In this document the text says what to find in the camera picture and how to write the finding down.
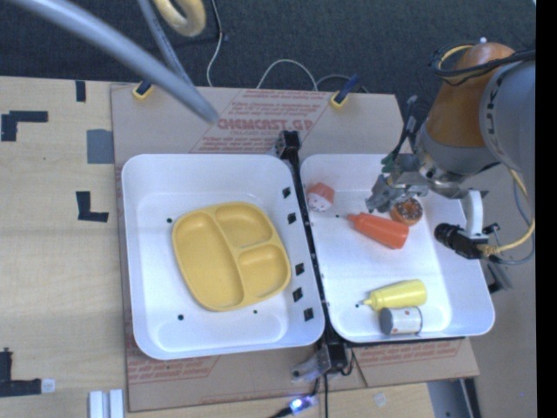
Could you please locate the brown doughnut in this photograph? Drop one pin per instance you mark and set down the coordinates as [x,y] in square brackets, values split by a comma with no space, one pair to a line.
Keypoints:
[408,212]

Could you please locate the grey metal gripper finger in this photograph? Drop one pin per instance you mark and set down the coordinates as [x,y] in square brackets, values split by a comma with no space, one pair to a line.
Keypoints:
[391,202]
[374,198]

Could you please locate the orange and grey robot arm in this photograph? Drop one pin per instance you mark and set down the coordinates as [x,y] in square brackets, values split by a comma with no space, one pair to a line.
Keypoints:
[465,116]

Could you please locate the yellow divided plate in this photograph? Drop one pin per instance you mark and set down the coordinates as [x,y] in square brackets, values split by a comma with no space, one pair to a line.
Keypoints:
[209,259]

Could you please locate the black cylinder on white bracket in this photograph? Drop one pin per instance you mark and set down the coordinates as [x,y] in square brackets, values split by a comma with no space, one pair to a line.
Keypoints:
[457,238]

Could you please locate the brown cardboard board red print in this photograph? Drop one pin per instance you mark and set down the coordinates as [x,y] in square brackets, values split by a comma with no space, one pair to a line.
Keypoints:
[174,124]

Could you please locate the small white and grey can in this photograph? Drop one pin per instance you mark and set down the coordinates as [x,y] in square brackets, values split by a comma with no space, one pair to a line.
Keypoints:
[402,320]

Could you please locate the white plastic tray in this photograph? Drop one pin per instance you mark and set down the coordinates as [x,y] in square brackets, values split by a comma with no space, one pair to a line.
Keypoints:
[374,264]
[148,277]

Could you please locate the yellow squeeze bottle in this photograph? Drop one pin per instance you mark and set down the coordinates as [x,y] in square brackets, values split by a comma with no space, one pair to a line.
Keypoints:
[400,294]

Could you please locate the thin black rod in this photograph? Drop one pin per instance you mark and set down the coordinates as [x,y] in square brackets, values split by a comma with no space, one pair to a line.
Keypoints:
[311,242]

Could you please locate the orange squeeze bottle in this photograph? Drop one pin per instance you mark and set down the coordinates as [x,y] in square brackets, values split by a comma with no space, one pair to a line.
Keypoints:
[383,231]

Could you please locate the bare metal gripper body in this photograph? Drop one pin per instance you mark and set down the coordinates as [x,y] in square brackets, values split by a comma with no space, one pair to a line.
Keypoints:
[413,177]

